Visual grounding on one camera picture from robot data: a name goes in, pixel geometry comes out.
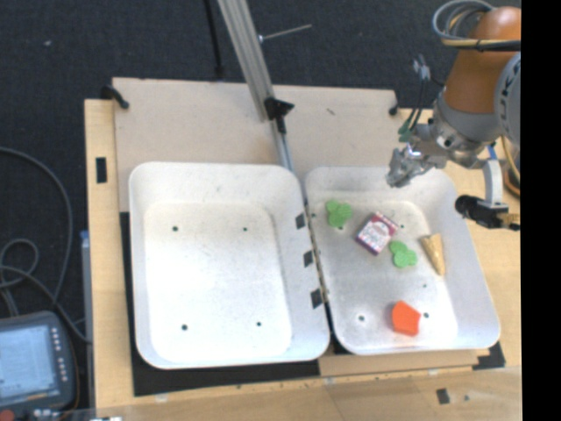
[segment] green clover-shaped object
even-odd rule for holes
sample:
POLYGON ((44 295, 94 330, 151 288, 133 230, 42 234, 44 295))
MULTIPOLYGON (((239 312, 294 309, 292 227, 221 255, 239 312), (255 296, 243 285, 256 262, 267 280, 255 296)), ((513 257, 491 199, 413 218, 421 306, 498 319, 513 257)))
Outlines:
POLYGON ((394 265, 398 268, 405 268, 417 263, 417 254, 412 249, 407 248, 403 242, 393 240, 389 243, 389 250, 394 254, 394 265))
POLYGON ((347 203, 330 200, 325 204, 325 209, 328 213, 327 222, 334 228, 342 228, 344 222, 352 217, 351 206, 347 203))

